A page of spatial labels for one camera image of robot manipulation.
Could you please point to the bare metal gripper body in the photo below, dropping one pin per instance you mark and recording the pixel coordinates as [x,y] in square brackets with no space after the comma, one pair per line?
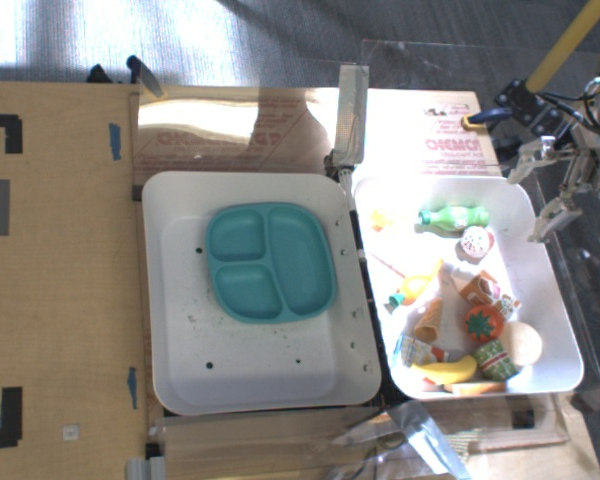
[592,168]

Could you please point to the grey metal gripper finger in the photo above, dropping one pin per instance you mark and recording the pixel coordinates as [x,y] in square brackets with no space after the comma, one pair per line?
[530,160]
[555,215]

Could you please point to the white plastic tray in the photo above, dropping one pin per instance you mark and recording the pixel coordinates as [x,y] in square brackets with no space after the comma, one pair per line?
[540,278]
[260,368]

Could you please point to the pink sprinkled doughnut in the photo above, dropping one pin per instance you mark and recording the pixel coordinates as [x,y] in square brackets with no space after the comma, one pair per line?
[475,243]

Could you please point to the green plastic bottle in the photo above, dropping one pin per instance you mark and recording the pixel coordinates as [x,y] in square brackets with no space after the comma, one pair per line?
[450,218]

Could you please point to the small white printed carton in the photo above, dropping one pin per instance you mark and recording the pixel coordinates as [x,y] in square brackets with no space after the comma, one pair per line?
[507,307]

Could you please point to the orange carton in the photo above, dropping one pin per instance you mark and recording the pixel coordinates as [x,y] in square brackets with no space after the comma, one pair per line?
[477,288]

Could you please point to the red tomato with green top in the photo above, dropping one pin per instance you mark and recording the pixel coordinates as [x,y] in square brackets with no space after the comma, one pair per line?
[483,323]

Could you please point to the white egg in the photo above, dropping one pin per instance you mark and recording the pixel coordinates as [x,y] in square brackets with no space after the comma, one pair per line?
[522,343]

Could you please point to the yellow bottle with green cap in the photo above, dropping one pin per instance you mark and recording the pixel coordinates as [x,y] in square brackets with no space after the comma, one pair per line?
[416,285]

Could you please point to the green and white can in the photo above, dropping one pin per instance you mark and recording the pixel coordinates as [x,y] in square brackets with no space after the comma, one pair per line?
[496,360]

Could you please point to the yellow orange toy piece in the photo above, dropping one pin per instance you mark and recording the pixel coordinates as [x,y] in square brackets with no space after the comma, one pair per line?
[380,219]

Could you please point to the brown waffle cone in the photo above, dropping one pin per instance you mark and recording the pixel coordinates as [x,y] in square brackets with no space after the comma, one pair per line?
[429,323]

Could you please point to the yellow banana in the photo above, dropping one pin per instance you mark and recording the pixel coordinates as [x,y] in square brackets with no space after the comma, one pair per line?
[447,370]

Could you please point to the brown bread slice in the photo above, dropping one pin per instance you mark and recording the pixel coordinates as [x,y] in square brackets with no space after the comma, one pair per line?
[475,388]

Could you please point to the white and red packet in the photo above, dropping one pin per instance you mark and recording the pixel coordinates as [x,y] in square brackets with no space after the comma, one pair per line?
[417,352]

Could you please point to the teal divided plate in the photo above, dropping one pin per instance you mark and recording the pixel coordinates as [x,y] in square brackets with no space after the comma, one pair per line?
[300,263]

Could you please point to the brown cardboard board red print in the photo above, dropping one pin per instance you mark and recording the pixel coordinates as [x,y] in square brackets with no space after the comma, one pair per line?
[205,153]

